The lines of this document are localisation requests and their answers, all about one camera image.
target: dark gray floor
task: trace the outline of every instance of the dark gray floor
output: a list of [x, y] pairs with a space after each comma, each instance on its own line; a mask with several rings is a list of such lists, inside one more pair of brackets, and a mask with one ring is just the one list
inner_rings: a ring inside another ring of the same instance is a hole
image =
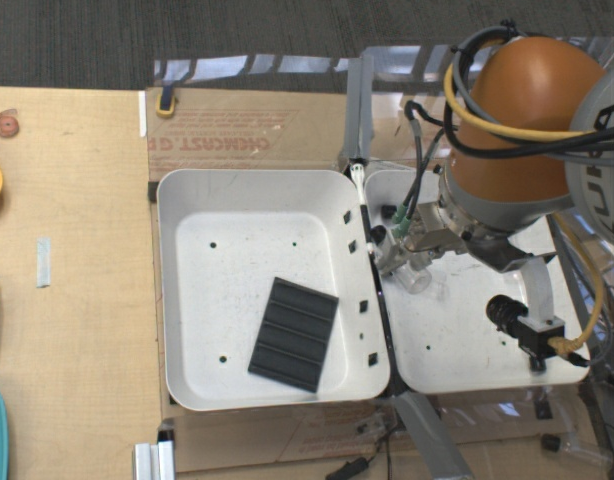
[[549, 35], [614, 36], [614, 0], [0, 0], [0, 85], [142, 89], [155, 59], [355, 57], [456, 42], [504, 18]]

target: yellow and black clip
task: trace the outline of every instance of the yellow and black clip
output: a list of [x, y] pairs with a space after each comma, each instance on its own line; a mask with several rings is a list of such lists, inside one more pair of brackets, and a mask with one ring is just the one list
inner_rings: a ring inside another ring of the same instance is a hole
[[156, 114], [162, 118], [170, 118], [174, 115], [176, 108], [176, 97], [174, 96], [174, 86], [166, 85], [156, 100]]

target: yellow cable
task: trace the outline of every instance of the yellow cable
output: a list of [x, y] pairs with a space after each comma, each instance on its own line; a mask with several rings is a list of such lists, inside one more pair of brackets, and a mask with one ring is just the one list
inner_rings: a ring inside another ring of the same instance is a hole
[[578, 137], [587, 132], [579, 131], [567, 131], [567, 132], [550, 132], [545, 130], [525, 130], [523, 128], [513, 128], [502, 124], [491, 123], [485, 119], [481, 119], [475, 116], [468, 110], [464, 109], [456, 100], [454, 91], [452, 89], [452, 77], [453, 67], [450, 64], [445, 73], [445, 79], [443, 81], [443, 90], [445, 91], [445, 98], [451, 109], [465, 122], [485, 130], [489, 133], [495, 133], [497, 135], [504, 135], [505, 137], [512, 137], [514, 139], [532, 140], [538, 142], [551, 142], [553, 140], [571, 139]]
[[578, 338], [575, 338], [573, 340], [568, 340], [566, 338], [557, 337], [557, 338], [550, 338], [547, 341], [547, 343], [552, 348], [554, 348], [554, 350], [556, 351], [556, 354], [558, 354], [559, 356], [567, 356], [569, 353], [574, 352], [575, 350], [578, 350], [579, 348], [581, 348], [583, 344], [591, 336], [591, 333], [594, 330], [594, 326], [596, 325], [596, 322], [598, 321], [598, 318], [600, 317], [600, 312], [603, 309], [605, 286], [603, 284], [602, 276], [600, 275], [600, 272], [598, 271], [596, 264], [590, 258], [583, 244], [581, 244], [578, 238], [576, 237], [576, 235], [574, 235], [574, 232], [571, 230], [571, 228], [565, 223], [564, 219], [560, 215], [557, 215], [554, 213], [553, 217], [554, 219], [556, 219], [556, 222], [558, 223], [560, 228], [563, 230], [563, 233], [565, 233], [565, 236], [569, 238], [569, 241], [571, 242], [573, 248], [576, 250], [576, 252], [580, 255], [582, 260], [585, 262], [587, 269], [591, 273], [592, 281], [594, 283], [594, 291], [596, 292], [595, 294], [596, 300], [594, 301], [594, 308], [592, 309], [591, 315], [589, 317], [589, 322], [587, 322], [587, 326], [585, 327], [585, 330], [581, 333], [581, 335]]

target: wooden table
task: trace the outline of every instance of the wooden table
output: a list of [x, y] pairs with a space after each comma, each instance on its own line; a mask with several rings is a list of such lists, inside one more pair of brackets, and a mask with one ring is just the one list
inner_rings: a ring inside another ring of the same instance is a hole
[[[161, 422], [147, 147], [136, 92], [0, 88], [20, 133], [0, 138], [0, 392], [10, 480], [132, 478]], [[36, 286], [37, 239], [51, 283]], [[590, 434], [589, 421], [580, 431]], [[535, 439], [461, 445], [477, 478], [606, 478]], [[184, 478], [324, 478], [340, 459]], [[363, 478], [384, 478], [379, 457]], [[395, 478], [429, 478], [415, 452]]]

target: wooden tabletop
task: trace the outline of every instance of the wooden tabletop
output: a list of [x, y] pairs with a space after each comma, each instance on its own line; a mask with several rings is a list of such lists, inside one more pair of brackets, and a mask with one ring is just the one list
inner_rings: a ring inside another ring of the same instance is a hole
[[[0, 138], [0, 392], [9, 478], [128, 480], [133, 446], [155, 442], [161, 423], [138, 94], [0, 88], [0, 112], [8, 108], [20, 123], [14, 138]], [[39, 238], [51, 243], [51, 279], [41, 288]], [[589, 434], [584, 414], [579, 421]], [[461, 451], [477, 478], [605, 478], [585, 464], [544, 457], [535, 438]], [[394, 461], [394, 478], [430, 478], [415, 452]], [[324, 478], [343, 462], [181, 476]], [[364, 478], [385, 478], [384, 468], [381, 456]]]

